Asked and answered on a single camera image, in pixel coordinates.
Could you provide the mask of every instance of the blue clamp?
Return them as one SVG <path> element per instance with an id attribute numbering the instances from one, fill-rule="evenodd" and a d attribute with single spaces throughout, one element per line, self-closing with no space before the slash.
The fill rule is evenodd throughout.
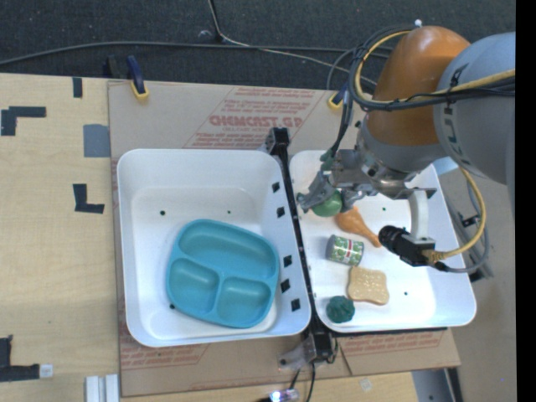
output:
<path id="1" fill-rule="evenodd" d="M 343 85 L 339 92 L 336 92 L 331 97 L 329 97 L 329 99 L 327 100 L 327 105 L 330 109 L 337 110 L 342 107 L 344 101 L 344 94 L 346 93 L 347 89 L 348 82 Z"/>
<path id="2" fill-rule="evenodd" d="M 134 91 L 134 95 L 139 100 L 147 98 L 149 90 L 143 82 L 142 69 L 140 69 L 140 65 L 137 63 L 134 55 L 128 55 L 126 57 L 126 63 L 128 64 L 128 72 L 132 79 L 131 87 Z"/>

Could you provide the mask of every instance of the green ball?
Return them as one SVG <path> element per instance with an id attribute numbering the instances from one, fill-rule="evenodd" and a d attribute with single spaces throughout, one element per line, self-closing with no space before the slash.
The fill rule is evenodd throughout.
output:
<path id="1" fill-rule="evenodd" d="M 334 296 L 327 304 L 326 313 L 334 323 L 349 322 L 355 314 L 355 306 L 345 296 Z"/>
<path id="2" fill-rule="evenodd" d="M 342 208 L 343 198 L 341 197 L 341 193 L 336 190 L 333 195 L 322 204 L 315 205 L 312 208 L 312 212 L 321 218 L 330 218 L 339 213 Z"/>

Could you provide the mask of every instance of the blue plastic plate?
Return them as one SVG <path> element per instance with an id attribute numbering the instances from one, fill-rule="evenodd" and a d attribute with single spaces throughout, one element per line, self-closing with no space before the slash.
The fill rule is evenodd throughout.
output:
<path id="1" fill-rule="evenodd" d="M 216 220 L 183 226 L 166 272 L 173 306 L 227 327 L 253 327 L 268 314 L 279 279 L 279 256 L 258 234 Z"/>

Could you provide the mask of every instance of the cardboard sheet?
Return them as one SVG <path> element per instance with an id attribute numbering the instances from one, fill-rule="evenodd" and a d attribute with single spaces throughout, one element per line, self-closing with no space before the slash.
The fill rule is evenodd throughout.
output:
<path id="1" fill-rule="evenodd" d="M 311 148 L 328 149 L 340 121 L 340 112 L 326 104 L 332 92 L 157 82 L 148 82 L 147 88 L 149 96 L 138 100 L 128 81 L 111 81 L 108 86 L 121 394 L 126 397 L 290 382 L 294 371 L 280 370 L 277 355 L 298 345 L 300 335 L 149 348 L 129 334 L 124 313 L 116 165 L 123 153 L 135 148 L 257 149 L 275 126 L 288 128 L 291 155 Z M 358 108 L 353 123 L 361 119 L 363 113 Z M 352 124 L 341 147 L 352 148 L 356 135 Z M 318 379 L 460 364 L 448 329 L 339 338 L 339 344 L 336 361 L 321 366 Z"/>

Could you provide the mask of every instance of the green can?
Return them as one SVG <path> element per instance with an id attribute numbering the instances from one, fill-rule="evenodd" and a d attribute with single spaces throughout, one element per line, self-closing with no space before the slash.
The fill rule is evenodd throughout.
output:
<path id="1" fill-rule="evenodd" d="M 363 258 L 364 243 L 338 235 L 332 235 L 327 241 L 326 257 L 342 264 L 357 266 Z"/>

